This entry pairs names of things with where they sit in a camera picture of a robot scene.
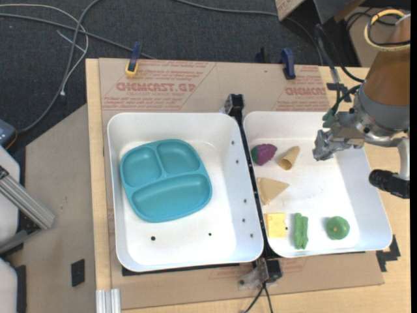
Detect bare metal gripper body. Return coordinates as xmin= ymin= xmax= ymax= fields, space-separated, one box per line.
xmin=328 ymin=110 xmax=410 ymax=152

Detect tan ice cream cone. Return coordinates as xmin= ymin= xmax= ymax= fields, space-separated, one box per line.
xmin=277 ymin=145 xmax=301 ymax=171

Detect white plastic tray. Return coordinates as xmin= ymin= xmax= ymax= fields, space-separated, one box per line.
xmin=106 ymin=111 xmax=265 ymax=273
xmin=242 ymin=110 xmax=394 ymax=259

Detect purple grapes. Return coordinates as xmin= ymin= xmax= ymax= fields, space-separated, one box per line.
xmin=250 ymin=143 xmax=278 ymax=167

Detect tan pizza slice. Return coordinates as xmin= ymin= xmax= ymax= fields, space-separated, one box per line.
xmin=255 ymin=176 xmax=291 ymax=207

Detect green asparagus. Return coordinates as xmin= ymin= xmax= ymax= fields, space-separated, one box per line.
xmin=293 ymin=212 xmax=309 ymax=251

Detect yellow cheese block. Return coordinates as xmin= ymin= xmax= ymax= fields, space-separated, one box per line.
xmin=263 ymin=212 xmax=289 ymax=239

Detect brown cardboard board red print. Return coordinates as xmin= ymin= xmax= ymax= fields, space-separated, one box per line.
xmin=97 ymin=57 xmax=386 ymax=310

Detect blue divided plate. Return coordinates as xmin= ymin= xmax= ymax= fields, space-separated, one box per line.
xmin=119 ymin=138 xmax=214 ymax=224

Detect black cylinder on white bracket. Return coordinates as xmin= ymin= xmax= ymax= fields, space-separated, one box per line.
xmin=368 ymin=136 xmax=411 ymax=200

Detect black block with thin wires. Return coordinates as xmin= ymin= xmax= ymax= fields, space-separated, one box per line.
xmin=252 ymin=258 xmax=283 ymax=284
xmin=223 ymin=93 xmax=245 ymax=117

